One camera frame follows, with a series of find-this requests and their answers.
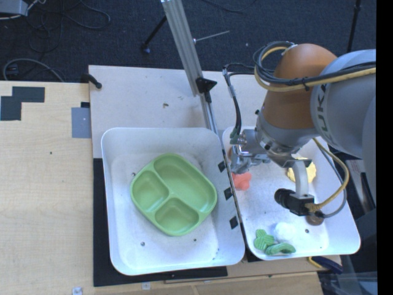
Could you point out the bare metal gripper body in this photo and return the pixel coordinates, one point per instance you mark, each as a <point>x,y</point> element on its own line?
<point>249,140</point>

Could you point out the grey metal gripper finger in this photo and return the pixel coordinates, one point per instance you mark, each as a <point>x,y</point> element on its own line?
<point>256,160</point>
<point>236,164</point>

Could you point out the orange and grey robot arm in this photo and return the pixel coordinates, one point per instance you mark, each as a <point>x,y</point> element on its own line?
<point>307,103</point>

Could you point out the orange toy food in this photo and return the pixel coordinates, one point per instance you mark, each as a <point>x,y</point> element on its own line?
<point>242,181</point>

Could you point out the thin black and white rod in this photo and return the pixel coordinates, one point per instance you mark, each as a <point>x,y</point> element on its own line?
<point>233,192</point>

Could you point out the white plastic tray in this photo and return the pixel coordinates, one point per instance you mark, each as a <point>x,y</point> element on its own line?
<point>129,250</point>
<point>270,201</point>

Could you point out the yellow toy food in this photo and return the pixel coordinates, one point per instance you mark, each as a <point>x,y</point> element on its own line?
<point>311,172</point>

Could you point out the green divided plate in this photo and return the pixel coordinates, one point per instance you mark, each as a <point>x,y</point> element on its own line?
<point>173,194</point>

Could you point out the white fluffy ball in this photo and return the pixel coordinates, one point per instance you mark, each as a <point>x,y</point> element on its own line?
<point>285,231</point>

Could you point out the green ribbed toy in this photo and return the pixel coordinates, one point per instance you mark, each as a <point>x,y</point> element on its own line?
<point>280,249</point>
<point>263,241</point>

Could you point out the brown round biscuit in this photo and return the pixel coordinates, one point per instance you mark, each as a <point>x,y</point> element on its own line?
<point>314,220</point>

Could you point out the black cylinder on white bracket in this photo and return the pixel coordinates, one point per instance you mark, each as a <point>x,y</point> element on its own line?
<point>296,200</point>

